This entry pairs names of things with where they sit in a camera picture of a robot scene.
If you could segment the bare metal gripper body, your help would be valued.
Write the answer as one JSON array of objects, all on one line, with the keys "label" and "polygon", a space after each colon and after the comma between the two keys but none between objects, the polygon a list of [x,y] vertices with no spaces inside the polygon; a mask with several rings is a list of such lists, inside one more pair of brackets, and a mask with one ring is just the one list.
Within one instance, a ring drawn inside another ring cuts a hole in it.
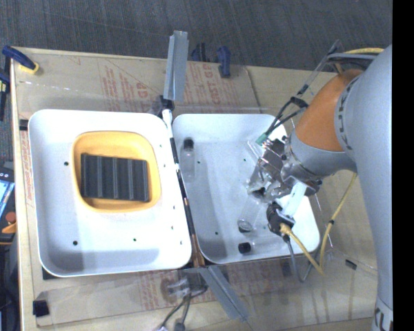
[{"label": "bare metal gripper body", "polygon": [[305,169],[293,152],[289,140],[286,142],[266,140],[263,143],[264,153],[259,158],[258,164],[265,170],[266,185],[271,183],[285,184],[290,187],[290,194],[293,187],[298,184],[305,185],[306,196],[316,194],[322,184],[322,180],[316,174]]}]

